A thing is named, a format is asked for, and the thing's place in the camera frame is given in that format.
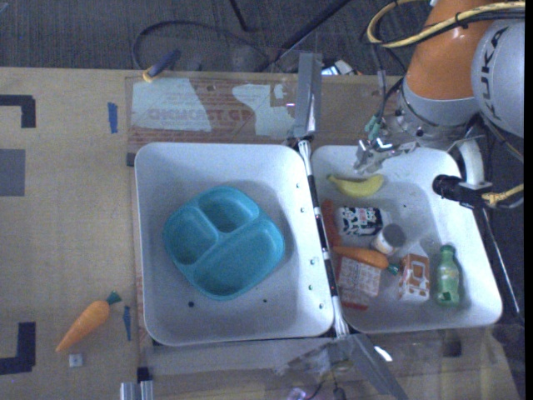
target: blue divided plate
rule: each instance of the blue divided plate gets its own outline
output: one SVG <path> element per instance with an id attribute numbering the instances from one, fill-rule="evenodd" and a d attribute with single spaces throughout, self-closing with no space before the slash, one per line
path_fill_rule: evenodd
<path id="1" fill-rule="evenodd" d="M 228 186 L 202 192 L 175 211 L 163 242 L 187 280 L 219 301 L 256 286 L 285 253 L 276 224 L 244 192 Z"/>

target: black tape marking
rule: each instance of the black tape marking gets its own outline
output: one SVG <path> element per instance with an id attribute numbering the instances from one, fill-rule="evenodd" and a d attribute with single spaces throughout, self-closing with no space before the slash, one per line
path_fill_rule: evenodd
<path id="1" fill-rule="evenodd" d="M 311 200 L 313 201 L 313 207 L 318 208 L 318 194 L 316 194 L 316 184 L 315 177 L 313 175 L 307 176 L 307 181 L 309 182 L 309 190 L 311 191 Z"/>
<path id="2" fill-rule="evenodd" d="M 327 250 L 326 231 L 324 230 L 324 224 L 319 216 L 315 216 L 316 227 L 318 229 L 318 237 L 320 238 L 320 245 L 322 250 Z"/>
<path id="3" fill-rule="evenodd" d="M 32 367 L 36 364 L 35 339 L 35 322 L 18 324 L 17 355 L 15 357 L 0 358 L 0 375 L 32 371 Z"/>
<path id="4" fill-rule="evenodd" d="M 330 294 L 333 297 L 338 297 L 339 292 L 336 290 L 335 273 L 333 272 L 331 259 L 326 259 L 324 263 L 326 264 L 327 281 L 330 283 Z"/>
<path id="5" fill-rule="evenodd" d="M 136 154 L 134 152 L 126 154 L 126 166 L 129 166 L 130 168 L 135 167 L 135 156 Z"/>
<path id="6" fill-rule="evenodd" d="M 0 149 L 0 197 L 23 197 L 26 186 L 26 151 Z"/>
<path id="7" fill-rule="evenodd" d="M 21 108 L 21 128 L 37 126 L 36 105 L 32 95 L 0 95 L 0 106 Z"/>

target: yellow cable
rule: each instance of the yellow cable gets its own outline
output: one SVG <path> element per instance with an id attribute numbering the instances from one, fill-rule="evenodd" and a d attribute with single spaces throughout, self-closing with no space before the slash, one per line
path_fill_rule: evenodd
<path id="1" fill-rule="evenodd" d="M 489 12 L 495 12 L 499 10 L 506 10 L 506 9 L 516 9 L 516 8 L 524 8 L 526 9 L 526 2 L 498 2 L 498 3 L 491 3 L 486 4 L 484 6 L 474 7 L 473 9 L 459 12 L 455 17 L 451 17 L 449 19 L 446 19 L 445 21 L 441 21 L 436 23 L 435 25 L 432 25 L 423 31 L 404 38 L 402 40 L 396 40 L 395 42 L 390 43 L 384 43 L 382 40 L 378 39 L 374 35 L 374 28 L 376 27 L 377 22 L 385 16 L 386 13 L 390 12 L 393 8 L 400 6 L 402 4 L 406 3 L 412 3 L 416 1 L 423 1 L 423 0 L 397 0 L 396 2 L 392 2 L 387 4 L 382 10 L 380 10 L 370 21 L 368 24 L 368 28 L 366 29 L 366 35 L 368 36 L 368 39 L 371 43 L 380 44 L 384 48 L 401 48 L 403 46 L 408 46 L 410 44 L 418 43 L 423 38 L 426 38 L 430 36 L 433 33 L 437 33 L 440 30 L 449 27 L 450 25 L 454 23 L 458 23 L 460 21 L 465 21 L 468 18 L 472 18 L 475 15 L 478 15 L 480 13 L 489 13 Z"/>
<path id="2" fill-rule="evenodd" d="M 520 191 L 524 191 L 523 183 L 505 192 L 486 192 L 485 194 L 481 195 L 481 197 L 483 200 L 488 201 L 489 205 L 493 205 L 501 202 L 502 200 L 506 200 L 510 196 L 519 193 Z"/>

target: orange carrot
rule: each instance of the orange carrot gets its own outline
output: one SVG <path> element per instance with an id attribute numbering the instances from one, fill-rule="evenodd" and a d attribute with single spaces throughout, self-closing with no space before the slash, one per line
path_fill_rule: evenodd
<path id="1" fill-rule="evenodd" d="M 57 345 L 56 352 L 60 352 L 81 341 L 94 329 L 104 324 L 109 318 L 110 305 L 118 303 L 121 298 L 113 291 L 105 301 L 93 302 L 80 314 L 72 324 L 62 341 Z"/>
<path id="2" fill-rule="evenodd" d="M 324 221 L 324 229 L 326 230 L 327 241 L 329 242 L 330 247 L 340 246 L 342 239 L 335 226 L 335 218 L 333 215 L 335 208 L 333 207 L 333 202 L 326 199 L 322 202 L 320 208 L 322 212 L 322 221 Z"/>
<path id="3" fill-rule="evenodd" d="M 355 259 L 360 263 L 372 265 L 382 270 L 389 266 L 386 256 L 377 250 L 364 249 L 362 247 L 335 246 L 333 251 L 343 257 Z"/>

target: green bottle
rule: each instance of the green bottle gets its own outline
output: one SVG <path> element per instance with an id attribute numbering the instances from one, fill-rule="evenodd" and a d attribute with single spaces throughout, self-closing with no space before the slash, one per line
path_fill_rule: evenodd
<path id="1" fill-rule="evenodd" d="M 441 262 L 436 269 L 436 301 L 441 305 L 456 307 L 459 305 L 459 268 L 453 260 L 456 250 L 453 246 L 441 247 Z"/>

